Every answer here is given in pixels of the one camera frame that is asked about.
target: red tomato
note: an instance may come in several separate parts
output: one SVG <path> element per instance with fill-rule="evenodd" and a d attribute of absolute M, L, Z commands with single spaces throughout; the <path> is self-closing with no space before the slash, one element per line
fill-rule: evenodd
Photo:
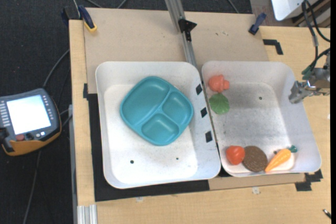
<path fill-rule="evenodd" d="M 230 146 L 225 153 L 227 160 L 233 165 L 240 164 L 245 158 L 245 150 L 241 146 Z"/>

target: toy food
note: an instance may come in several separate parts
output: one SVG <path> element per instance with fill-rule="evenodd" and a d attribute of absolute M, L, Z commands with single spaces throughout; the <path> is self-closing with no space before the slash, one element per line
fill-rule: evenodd
<path fill-rule="evenodd" d="M 260 172 L 267 166 L 266 154 L 257 146 L 246 146 L 243 165 L 252 172 Z"/>
<path fill-rule="evenodd" d="M 267 167 L 265 168 L 265 171 L 268 172 L 275 167 L 279 166 L 280 164 L 283 164 L 284 162 L 288 161 L 290 158 L 290 155 L 294 152 L 297 152 L 295 146 L 290 147 L 290 149 L 283 148 L 280 150 L 268 163 Z"/>
<path fill-rule="evenodd" d="M 224 114 L 229 111 L 230 105 L 229 100 L 222 95 L 221 93 L 214 94 L 209 99 L 210 108 L 216 113 L 216 114 Z"/>
<path fill-rule="evenodd" d="M 227 160 L 233 164 L 240 164 L 245 157 L 245 150 L 242 146 L 230 146 L 225 151 Z"/>
<path fill-rule="evenodd" d="M 223 75 L 212 76 L 209 79 L 209 87 L 214 92 L 222 92 L 229 89 L 230 83 L 224 79 Z"/>

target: brown round patty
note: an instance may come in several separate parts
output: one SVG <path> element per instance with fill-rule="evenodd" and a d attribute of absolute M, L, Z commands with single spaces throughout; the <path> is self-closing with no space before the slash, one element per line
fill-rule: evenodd
<path fill-rule="evenodd" d="M 268 161 L 266 154 L 257 146 L 247 146 L 243 165 L 252 172 L 259 172 L 266 168 Z"/>

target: yellow and blue clamp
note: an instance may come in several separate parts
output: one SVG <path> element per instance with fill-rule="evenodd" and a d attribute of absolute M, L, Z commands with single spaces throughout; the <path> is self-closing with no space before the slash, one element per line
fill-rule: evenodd
<path fill-rule="evenodd" d="M 78 11 L 79 11 L 79 14 L 80 14 L 80 19 L 82 19 L 84 21 L 84 25 L 89 30 L 89 32 L 93 33 L 94 31 L 96 31 L 97 26 L 92 21 L 90 14 L 84 8 L 84 6 L 79 5 L 78 6 Z"/>

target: black fabric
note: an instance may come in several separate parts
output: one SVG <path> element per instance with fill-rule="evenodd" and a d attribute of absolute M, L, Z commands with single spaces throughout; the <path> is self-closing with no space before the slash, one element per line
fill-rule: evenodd
<path fill-rule="evenodd" d="M 86 0 L 78 5 L 94 7 Z M 93 0 L 116 8 L 123 0 Z M 251 13 L 249 0 L 231 0 L 240 13 Z M 185 11 L 235 13 L 227 0 L 182 0 Z M 0 0 L 0 96 L 41 87 L 51 68 L 69 49 L 64 7 L 76 15 L 72 0 Z M 122 8 L 166 10 L 164 0 L 128 0 Z M 71 104 L 67 56 L 47 83 L 59 111 Z M 22 223 L 33 183 L 38 152 L 7 156 L 0 148 L 0 223 Z M 69 130 L 42 149 L 27 224 L 73 222 Z"/>
<path fill-rule="evenodd" d="M 91 132 L 91 144 L 92 144 L 93 177 L 95 184 L 94 195 L 96 201 L 116 200 L 116 199 L 140 197 L 140 196 L 189 193 L 189 192 L 209 190 L 209 184 L 207 180 L 179 182 L 172 184 L 160 184 L 154 186 L 145 186 L 129 189 L 117 189 L 112 187 L 105 180 L 103 174 L 101 133 L 100 133 L 99 107 L 98 107 L 97 95 L 89 94 L 88 101 L 89 101 L 90 132 Z"/>

